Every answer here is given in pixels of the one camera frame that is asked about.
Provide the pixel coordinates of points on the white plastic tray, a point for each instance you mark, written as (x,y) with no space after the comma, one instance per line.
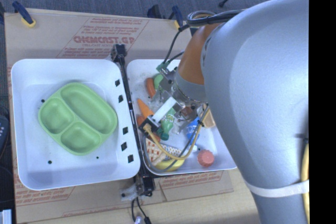
(210,144)
(31,165)

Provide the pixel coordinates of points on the green round toy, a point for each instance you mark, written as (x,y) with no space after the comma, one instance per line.
(157,80)

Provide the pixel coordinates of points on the tan toy bread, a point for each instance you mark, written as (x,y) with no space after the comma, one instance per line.
(210,120)

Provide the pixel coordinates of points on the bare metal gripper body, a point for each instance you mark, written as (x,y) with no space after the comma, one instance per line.
(168,82)

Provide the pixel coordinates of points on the yellow banana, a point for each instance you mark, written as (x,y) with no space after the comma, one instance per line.
(170,165)

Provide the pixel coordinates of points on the green divided plate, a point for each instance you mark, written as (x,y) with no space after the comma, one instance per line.
(78,118)

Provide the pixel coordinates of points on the orange toy sausage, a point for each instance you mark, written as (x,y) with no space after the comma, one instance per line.
(150,87)

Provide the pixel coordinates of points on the orange toy carrot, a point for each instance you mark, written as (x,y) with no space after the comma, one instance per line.
(144,108)

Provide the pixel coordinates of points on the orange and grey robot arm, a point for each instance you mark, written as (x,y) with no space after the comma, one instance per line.
(257,91)

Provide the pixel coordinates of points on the small orange toy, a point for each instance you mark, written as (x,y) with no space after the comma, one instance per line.
(140,120)

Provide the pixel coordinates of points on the green plastic bottle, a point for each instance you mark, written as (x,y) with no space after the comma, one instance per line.
(168,124)

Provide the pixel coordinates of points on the clear bottle with blue label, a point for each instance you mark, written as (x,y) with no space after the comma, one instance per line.
(191,128)

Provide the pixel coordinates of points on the brown cardboard board red print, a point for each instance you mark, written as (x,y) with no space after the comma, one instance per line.
(52,34)

